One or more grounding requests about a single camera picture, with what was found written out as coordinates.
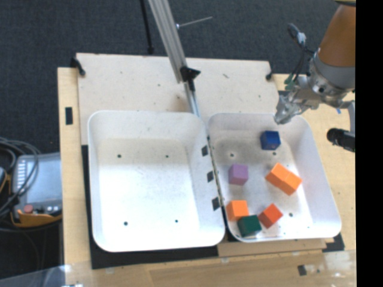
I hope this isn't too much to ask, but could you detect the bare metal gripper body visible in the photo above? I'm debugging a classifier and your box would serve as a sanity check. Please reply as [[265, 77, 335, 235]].
[[278, 75, 348, 110]]

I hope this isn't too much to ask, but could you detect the blue cube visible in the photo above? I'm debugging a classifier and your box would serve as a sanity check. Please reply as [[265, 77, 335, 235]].
[[259, 130, 282, 151]]

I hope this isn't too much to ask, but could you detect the orange cube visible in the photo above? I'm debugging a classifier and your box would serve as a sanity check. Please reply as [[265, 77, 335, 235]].
[[280, 172, 303, 197], [226, 200, 250, 222], [265, 162, 290, 188]]

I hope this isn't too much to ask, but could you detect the purple cube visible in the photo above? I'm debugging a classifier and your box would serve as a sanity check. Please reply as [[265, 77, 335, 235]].
[[228, 163, 250, 187]]

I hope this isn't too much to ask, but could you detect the white plastic tray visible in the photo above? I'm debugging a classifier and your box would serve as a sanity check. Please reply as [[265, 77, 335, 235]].
[[87, 109, 226, 254], [206, 112, 343, 244]]

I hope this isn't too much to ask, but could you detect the red-orange cube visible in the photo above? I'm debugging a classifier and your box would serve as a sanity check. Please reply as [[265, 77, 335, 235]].
[[257, 203, 284, 230]]

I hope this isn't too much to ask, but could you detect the green cube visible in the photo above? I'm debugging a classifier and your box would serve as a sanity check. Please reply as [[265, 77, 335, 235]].
[[237, 214, 263, 239]]

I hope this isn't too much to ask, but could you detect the pale wood board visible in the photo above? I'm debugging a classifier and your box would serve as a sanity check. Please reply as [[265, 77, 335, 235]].
[[75, 52, 335, 258]]

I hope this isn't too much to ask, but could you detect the black cylinder on white bracket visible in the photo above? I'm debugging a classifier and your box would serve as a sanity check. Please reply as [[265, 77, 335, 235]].
[[326, 100, 357, 153]]

